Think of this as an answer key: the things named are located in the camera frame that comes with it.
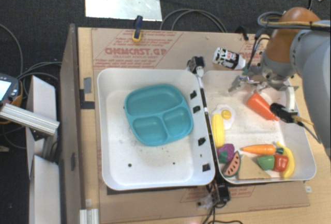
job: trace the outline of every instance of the blue plate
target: blue plate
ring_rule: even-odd
[[[193,119],[181,92],[169,84],[158,84],[131,92],[125,112],[136,138],[148,146],[159,146],[190,134]]]

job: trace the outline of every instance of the yellow corn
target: yellow corn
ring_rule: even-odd
[[[224,145],[224,125],[221,114],[214,114],[212,117],[212,132],[215,147],[219,148]]]

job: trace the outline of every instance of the toy watermelon slice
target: toy watermelon slice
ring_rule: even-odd
[[[240,169],[240,154],[235,152],[233,159],[223,168],[223,175],[227,178],[235,176]]]

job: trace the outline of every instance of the orange carrot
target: orange carrot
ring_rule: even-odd
[[[242,151],[259,154],[259,155],[272,155],[276,152],[276,147],[273,146],[272,144],[258,144],[258,145],[243,147]]]

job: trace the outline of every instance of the black carpet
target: black carpet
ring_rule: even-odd
[[[132,28],[132,21],[85,17],[85,0],[0,0],[0,24],[9,28],[22,46],[24,70],[39,62],[61,61],[68,25],[89,27]],[[219,17],[229,32],[244,26],[249,33],[259,27],[257,17],[266,11],[284,11],[291,7],[307,7],[308,0],[161,0],[162,16],[179,8],[209,11]],[[313,1],[312,10],[321,19],[330,19],[330,0]],[[164,29],[170,29],[169,20]],[[158,29],[159,22],[144,22],[144,29]],[[210,31],[218,28],[205,17],[192,14],[182,18],[179,31]],[[15,42],[0,28],[0,72],[17,76],[20,60]],[[57,75],[58,68],[45,72]],[[52,79],[44,78],[56,86]],[[9,131],[15,126],[6,126]],[[9,134],[14,144],[24,146],[22,132]],[[0,145],[10,151],[0,153],[0,224],[28,223],[28,177],[25,151],[8,144],[0,136]]]

